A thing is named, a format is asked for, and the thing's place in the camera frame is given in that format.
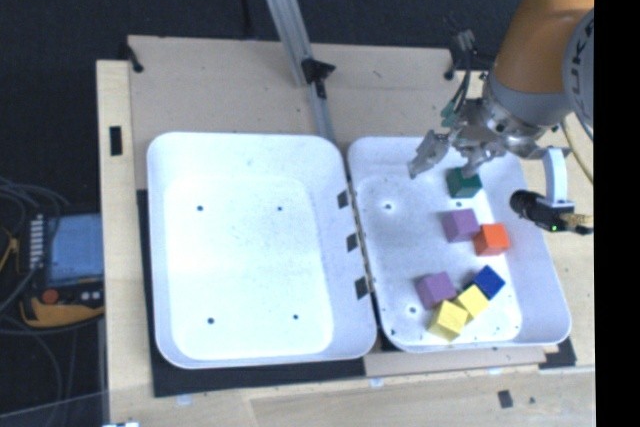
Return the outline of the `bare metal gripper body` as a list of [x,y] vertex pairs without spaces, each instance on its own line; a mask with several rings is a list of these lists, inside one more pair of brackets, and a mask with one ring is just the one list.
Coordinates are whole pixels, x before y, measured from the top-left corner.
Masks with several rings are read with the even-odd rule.
[[488,162],[507,153],[533,160],[545,152],[537,141],[546,128],[522,122],[492,99],[450,102],[446,127],[450,144],[468,162]]

